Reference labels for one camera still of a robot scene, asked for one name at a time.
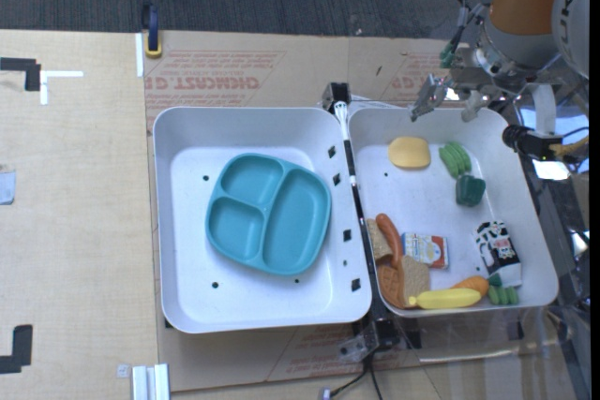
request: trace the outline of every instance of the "orange carrot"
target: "orange carrot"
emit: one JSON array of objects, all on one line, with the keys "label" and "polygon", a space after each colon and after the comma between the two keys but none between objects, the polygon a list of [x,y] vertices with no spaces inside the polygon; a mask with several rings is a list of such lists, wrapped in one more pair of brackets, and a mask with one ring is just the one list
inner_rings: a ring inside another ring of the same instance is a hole
[{"label": "orange carrot", "polygon": [[456,285],[451,287],[452,289],[473,289],[481,293],[482,297],[485,297],[488,293],[489,282],[486,278],[481,275],[473,275],[465,278],[458,282]]}]

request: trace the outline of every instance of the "yellow cheese wedge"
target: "yellow cheese wedge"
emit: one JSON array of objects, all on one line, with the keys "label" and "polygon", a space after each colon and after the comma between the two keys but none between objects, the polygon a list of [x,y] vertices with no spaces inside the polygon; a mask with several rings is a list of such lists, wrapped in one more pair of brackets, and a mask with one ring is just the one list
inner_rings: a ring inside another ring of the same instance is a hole
[{"label": "yellow cheese wedge", "polygon": [[388,145],[387,155],[402,169],[423,169],[431,163],[429,143],[420,137],[397,137]]}]

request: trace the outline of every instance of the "white rectangular bin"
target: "white rectangular bin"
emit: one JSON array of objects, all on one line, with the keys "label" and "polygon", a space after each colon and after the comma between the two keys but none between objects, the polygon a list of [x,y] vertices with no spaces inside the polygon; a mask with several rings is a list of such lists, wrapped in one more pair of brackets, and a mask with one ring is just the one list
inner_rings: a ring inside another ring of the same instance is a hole
[{"label": "white rectangular bin", "polygon": [[[187,333],[344,323],[360,319],[371,289],[339,123],[321,109],[176,107],[154,126],[162,307]],[[321,252],[298,275],[277,275],[219,254],[206,238],[215,182],[233,157],[277,156],[329,186]]]},{"label": "white rectangular bin", "polygon": [[[533,307],[550,304],[558,294],[558,278],[518,154],[507,147],[506,121],[495,111],[481,110],[463,122],[459,109],[437,109],[412,122],[406,109],[361,109],[350,117],[349,130],[365,216],[387,214],[400,234],[415,232],[447,238],[448,268],[429,269],[431,288],[448,289],[471,275],[488,277],[473,235],[486,221],[503,221],[521,262],[522,285],[517,305],[493,305],[487,297],[460,309],[390,310],[402,317],[446,315],[465,311]],[[387,146],[401,136],[427,140],[431,164],[422,170],[394,166]],[[481,202],[468,207],[456,202],[452,178],[438,150],[460,143],[472,161],[476,178],[486,182]]]}]

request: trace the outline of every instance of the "yellow banana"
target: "yellow banana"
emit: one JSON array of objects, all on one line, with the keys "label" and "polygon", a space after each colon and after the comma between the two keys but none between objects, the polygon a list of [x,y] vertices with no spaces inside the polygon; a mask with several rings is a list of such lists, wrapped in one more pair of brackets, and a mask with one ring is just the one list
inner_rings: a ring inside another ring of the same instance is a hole
[{"label": "yellow banana", "polygon": [[481,300],[481,293],[474,289],[427,290],[416,297],[409,297],[409,304],[421,308],[458,308],[470,306]]}]

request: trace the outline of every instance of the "teal plate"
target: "teal plate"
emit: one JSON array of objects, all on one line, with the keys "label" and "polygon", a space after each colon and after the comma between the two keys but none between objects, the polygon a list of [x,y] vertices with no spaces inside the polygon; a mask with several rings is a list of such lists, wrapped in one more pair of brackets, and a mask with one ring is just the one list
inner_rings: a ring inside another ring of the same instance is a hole
[{"label": "teal plate", "polygon": [[242,154],[221,171],[206,236],[221,254],[269,274],[294,275],[315,261],[331,194],[314,172],[273,156]]}]

